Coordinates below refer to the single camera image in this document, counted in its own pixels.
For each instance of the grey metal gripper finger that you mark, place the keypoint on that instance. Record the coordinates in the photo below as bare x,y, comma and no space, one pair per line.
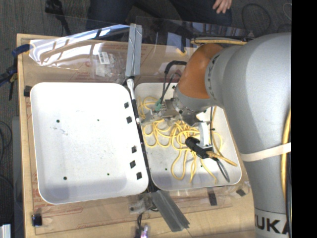
166,121
149,117

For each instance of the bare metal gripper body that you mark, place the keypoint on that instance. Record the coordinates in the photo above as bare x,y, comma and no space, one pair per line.
171,109

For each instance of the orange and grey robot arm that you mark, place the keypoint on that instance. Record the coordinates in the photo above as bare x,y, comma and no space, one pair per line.
250,88

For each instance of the thin black and white rod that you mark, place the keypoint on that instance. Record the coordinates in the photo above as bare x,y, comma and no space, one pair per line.
141,142

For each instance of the white plastic tray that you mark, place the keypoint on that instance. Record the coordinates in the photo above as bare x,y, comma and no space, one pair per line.
161,162
84,142

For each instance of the person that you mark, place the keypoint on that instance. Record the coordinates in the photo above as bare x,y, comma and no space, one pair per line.
116,1

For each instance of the black tripod stand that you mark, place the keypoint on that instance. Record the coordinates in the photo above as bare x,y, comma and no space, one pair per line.
55,6

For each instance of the black cylinder on white bracket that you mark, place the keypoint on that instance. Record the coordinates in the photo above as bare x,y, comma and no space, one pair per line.
198,146

